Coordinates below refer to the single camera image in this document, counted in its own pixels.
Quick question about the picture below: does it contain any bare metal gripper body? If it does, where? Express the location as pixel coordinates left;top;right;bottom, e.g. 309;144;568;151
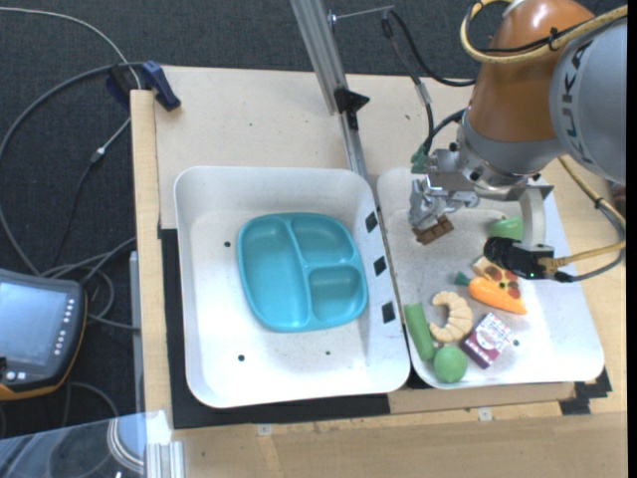
421;142;530;204

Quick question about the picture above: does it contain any brown chocolate bar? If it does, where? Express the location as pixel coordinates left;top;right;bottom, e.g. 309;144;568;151
412;214;456;247

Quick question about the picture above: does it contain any green pepper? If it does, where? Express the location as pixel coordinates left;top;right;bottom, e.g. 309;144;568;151
487;215;526;243

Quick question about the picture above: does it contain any pizza slice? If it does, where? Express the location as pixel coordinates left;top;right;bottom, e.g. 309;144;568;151
471;256;524;301

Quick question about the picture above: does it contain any orange carrot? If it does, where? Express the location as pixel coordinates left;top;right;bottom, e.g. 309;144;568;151
453;271;529;317

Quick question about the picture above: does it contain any beige croissant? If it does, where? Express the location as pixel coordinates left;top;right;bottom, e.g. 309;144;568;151
428;290;475;345

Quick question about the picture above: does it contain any green cucumber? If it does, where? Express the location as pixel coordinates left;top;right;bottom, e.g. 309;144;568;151
402;303;438;363

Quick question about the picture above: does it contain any purple carton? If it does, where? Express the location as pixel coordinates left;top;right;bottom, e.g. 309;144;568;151
459;312;517;370

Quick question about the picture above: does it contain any green lime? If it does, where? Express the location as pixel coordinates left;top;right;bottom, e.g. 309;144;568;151
432;344;470;384

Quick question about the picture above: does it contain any blue divided plate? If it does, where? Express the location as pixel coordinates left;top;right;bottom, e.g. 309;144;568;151
236;211;370;334

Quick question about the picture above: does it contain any white plastic tray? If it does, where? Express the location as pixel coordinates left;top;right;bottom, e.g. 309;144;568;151
172;165;412;410
375;166;606;390

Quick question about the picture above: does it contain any pale wood board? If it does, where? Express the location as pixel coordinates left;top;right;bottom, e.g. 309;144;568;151
129;65;628;430

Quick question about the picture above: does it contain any black cylinder on white bracket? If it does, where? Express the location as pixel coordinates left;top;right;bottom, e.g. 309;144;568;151
483;185;556;281

